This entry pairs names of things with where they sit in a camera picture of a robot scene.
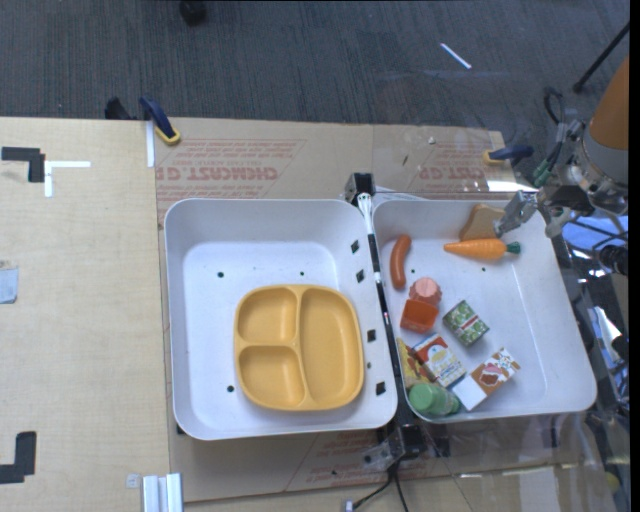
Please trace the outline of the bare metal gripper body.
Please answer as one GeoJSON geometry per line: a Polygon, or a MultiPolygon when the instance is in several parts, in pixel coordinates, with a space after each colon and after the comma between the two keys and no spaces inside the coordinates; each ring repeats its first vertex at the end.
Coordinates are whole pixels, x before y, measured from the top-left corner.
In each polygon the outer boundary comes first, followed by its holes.
{"type": "Polygon", "coordinates": [[[547,179],[539,189],[539,197],[549,207],[623,215],[629,207],[628,190],[627,174],[607,174],[593,164],[572,163],[547,179]]]}

